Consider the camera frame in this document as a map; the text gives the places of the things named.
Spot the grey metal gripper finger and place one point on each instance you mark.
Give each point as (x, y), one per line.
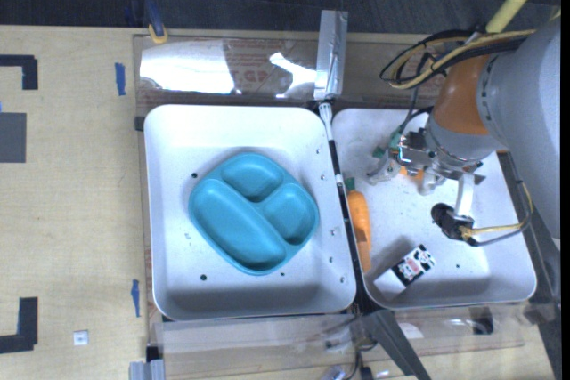
(383, 174)
(429, 184)

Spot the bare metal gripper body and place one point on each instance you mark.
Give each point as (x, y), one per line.
(416, 151)

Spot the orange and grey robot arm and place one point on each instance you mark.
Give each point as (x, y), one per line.
(521, 102)

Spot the small orange object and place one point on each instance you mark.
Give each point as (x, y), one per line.
(410, 172)

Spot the orange carrot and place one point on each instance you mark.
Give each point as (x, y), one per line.
(360, 213)

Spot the white cow print carton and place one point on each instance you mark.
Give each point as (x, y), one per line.
(412, 267)

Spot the white plastic tray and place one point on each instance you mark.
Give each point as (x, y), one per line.
(178, 213)
(445, 271)

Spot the blue divided plate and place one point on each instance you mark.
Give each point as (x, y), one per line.
(249, 218)

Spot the black cylinder on white bracket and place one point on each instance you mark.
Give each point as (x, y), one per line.
(452, 221)

